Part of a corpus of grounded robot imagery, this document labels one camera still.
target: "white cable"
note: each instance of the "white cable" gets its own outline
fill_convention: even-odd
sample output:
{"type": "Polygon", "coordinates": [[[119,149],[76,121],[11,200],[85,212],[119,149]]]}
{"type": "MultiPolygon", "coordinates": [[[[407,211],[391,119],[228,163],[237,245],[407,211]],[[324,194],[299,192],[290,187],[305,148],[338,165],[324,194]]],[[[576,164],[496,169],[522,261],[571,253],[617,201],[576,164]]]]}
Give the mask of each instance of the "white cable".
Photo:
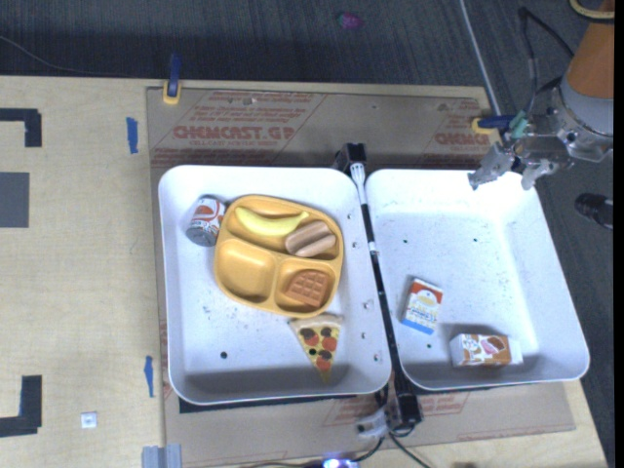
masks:
{"type": "Polygon", "coordinates": [[[496,100],[496,96],[494,95],[494,90],[491,87],[491,83],[489,82],[486,65],[484,64],[484,60],[481,57],[481,50],[479,49],[477,38],[475,37],[475,33],[472,29],[472,25],[470,24],[470,19],[468,18],[468,11],[466,10],[464,0],[459,0],[459,5],[461,7],[461,12],[464,15],[464,21],[466,22],[466,26],[468,27],[468,33],[470,33],[470,38],[472,40],[472,45],[475,49],[475,54],[477,54],[477,60],[479,61],[479,67],[481,68],[481,73],[483,74],[484,80],[486,82],[487,93],[489,94],[489,99],[491,100],[494,114],[497,116],[500,116],[500,108],[498,107],[498,101],[496,100]]]}

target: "yellow plate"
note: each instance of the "yellow plate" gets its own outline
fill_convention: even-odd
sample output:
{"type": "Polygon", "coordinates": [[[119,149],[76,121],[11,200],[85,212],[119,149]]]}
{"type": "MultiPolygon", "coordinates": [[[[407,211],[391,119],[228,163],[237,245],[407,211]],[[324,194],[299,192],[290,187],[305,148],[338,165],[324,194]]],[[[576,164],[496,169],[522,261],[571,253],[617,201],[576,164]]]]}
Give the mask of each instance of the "yellow plate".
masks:
{"type": "Polygon", "coordinates": [[[329,307],[335,295],[343,257],[342,233],[329,216],[292,201],[250,195],[230,204],[223,217],[214,251],[214,277],[228,296],[245,305],[291,317],[314,317],[329,307]],[[310,258],[293,256],[286,251],[286,235],[263,236],[252,232],[236,216],[239,207],[266,218],[308,212],[297,228],[322,220],[335,235],[336,242],[330,249],[310,258]],[[287,293],[293,277],[303,270],[320,271],[329,277],[318,308],[287,293]]]}

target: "dark background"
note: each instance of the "dark background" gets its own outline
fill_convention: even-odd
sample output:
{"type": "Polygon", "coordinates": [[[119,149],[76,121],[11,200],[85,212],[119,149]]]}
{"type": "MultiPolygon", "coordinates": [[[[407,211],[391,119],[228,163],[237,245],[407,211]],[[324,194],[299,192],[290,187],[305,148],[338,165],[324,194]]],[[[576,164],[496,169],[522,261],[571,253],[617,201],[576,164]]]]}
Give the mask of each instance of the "dark background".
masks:
{"type": "MultiPolygon", "coordinates": [[[[529,95],[518,8],[573,50],[588,25],[566,0],[463,1],[502,114],[529,95]]],[[[569,58],[556,42],[531,23],[528,35],[541,83],[564,74],[569,58]]],[[[172,52],[188,79],[486,84],[460,0],[0,0],[4,75],[165,78],[172,52]],[[342,29],[343,12],[364,25],[342,29]]],[[[613,236],[573,208],[583,192],[612,197],[612,159],[579,162],[537,190],[590,347],[582,383],[614,466],[613,236]]]]}

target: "tin can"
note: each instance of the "tin can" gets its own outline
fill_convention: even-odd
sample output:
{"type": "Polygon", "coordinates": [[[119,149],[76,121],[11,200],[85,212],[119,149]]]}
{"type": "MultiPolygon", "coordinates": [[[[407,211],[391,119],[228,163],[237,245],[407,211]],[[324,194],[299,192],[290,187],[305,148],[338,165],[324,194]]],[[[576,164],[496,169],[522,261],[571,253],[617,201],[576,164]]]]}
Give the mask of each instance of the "tin can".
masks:
{"type": "Polygon", "coordinates": [[[200,246],[214,246],[225,215],[225,205],[213,196],[202,196],[186,229],[186,237],[200,246]]]}

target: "small box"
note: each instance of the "small box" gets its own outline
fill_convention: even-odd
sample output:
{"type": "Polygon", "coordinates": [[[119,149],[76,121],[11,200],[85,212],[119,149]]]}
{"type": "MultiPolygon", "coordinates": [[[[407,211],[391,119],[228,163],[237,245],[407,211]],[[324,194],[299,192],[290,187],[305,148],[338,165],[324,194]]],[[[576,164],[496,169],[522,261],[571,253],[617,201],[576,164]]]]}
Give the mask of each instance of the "small box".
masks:
{"type": "Polygon", "coordinates": [[[426,334],[432,334],[438,322],[442,290],[414,278],[401,323],[426,334]]]}
{"type": "Polygon", "coordinates": [[[450,341],[450,358],[457,367],[507,366],[523,362],[518,341],[500,334],[461,333],[450,341]]]}

